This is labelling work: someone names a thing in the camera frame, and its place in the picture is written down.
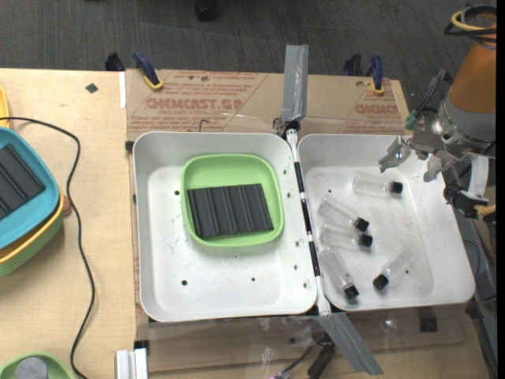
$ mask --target clear packing tape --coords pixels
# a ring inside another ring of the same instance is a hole
[[[284,76],[277,73],[157,70],[154,92],[140,69],[126,76],[128,138],[150,131],[276,132],[282,114]],[[363,133],[398,135],[408,115],[398,81],[384,79],[373,94],[369,77],[310,75],[307,114],[299,135]]]

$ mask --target gray carpet floor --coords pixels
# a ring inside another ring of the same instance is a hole
[[[377,54],[409,108],[440,67],[455,75],[471,42],[443,34],[451,15],[497,0],[0,0],[0,67],[104,70],[143,51],[157,68],[282,73],[287,44],[309,45],[309,74],[342,75],[353,54]]]

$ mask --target blue tray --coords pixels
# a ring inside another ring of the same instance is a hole
[[[47,219],[56,209],[60,195],[53,175],[30,145],[16,132],[0,127],[0,148],[8,144],[12,145],[45,189],[0,220],[0,249]]]

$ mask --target white tray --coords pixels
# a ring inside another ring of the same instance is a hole
[[[194,156],[252,153],[275,170],[284,228],[266,245],[224,249],[191,239],[181,172]],[[304,313],[316,285],[289,146],[268,133],[151,132],[133,147],[140,300],[161,322]]]
[[[391,136],[308,135],[298,145],[312,227],[322,220],[317,209],[331,190],[340,201],[370,222],[370,249],[342,247],[340,252],[360,295],[348,302],[329,287],[326,296],[342,310],[377,310],[463,303],[475,291],[475,280],[459,233],[453,208],[443,198],[442,178],[424,182],[426,162],[414,154],[401,166],[385,171],[404,185],[401,199],[357,195],[352,180],[357,171],[380,174],[379,159]],[[321,244],[316,238],[318,249]],[[402,245],[417,250],[416,262],[397,283],[378,291],[372,285],[380,267]]]

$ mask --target chair wheel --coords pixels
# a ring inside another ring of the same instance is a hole
[[[196,15],[200,21],[210,21],[215,18],[215,1],[198,0],[195,3]]]

